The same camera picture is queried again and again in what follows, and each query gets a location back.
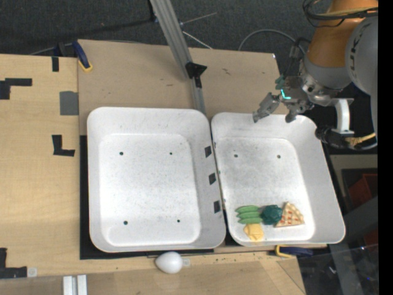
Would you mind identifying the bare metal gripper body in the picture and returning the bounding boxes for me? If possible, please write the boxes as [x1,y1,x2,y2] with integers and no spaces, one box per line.
[279,75,338,111]

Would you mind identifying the white plastic tray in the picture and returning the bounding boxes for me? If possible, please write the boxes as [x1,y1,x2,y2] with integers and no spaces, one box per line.
[87,106,227,254]
[211,112,347,248]

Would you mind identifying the pizza slice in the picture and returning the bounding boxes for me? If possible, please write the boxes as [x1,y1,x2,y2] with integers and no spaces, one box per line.
[273,202,306,229]

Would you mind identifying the dark green broccoli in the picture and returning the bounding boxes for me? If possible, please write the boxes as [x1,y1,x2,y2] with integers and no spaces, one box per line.
[260,204,284,226]

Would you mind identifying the green pea pods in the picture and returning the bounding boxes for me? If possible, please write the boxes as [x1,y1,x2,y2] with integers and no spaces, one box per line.
[235,205,262,226]

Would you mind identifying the yellow toy food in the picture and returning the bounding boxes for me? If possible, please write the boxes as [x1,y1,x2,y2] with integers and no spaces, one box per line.
[243,222,265,243]

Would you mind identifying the white egg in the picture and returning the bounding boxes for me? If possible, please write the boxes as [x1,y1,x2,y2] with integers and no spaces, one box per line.
[155,251,184,274]

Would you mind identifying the black cylinder on white bracket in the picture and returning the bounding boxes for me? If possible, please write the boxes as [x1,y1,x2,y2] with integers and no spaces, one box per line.
[314,98,356,149]

